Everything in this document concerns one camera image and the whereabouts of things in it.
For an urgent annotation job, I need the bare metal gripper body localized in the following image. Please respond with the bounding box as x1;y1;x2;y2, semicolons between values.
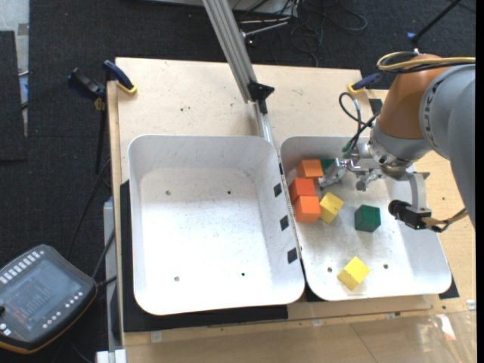
339;141;416;183

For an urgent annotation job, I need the orange cube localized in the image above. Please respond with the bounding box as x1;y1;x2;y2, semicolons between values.
293;195;322;224
296;159;325;180
288;177;317;203

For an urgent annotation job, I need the yellow cube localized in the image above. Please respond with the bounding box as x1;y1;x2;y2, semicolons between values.
319;191;345;225
337;256;371;291

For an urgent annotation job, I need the white plastic tray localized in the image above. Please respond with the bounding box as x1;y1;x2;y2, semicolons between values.
279;135;454;303
127;133;306;316

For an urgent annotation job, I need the pale wood board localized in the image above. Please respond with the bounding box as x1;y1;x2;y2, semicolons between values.
113;56;476;349

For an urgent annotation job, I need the black cylinder on white bracket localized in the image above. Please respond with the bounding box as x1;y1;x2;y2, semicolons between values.
387;170;433;231

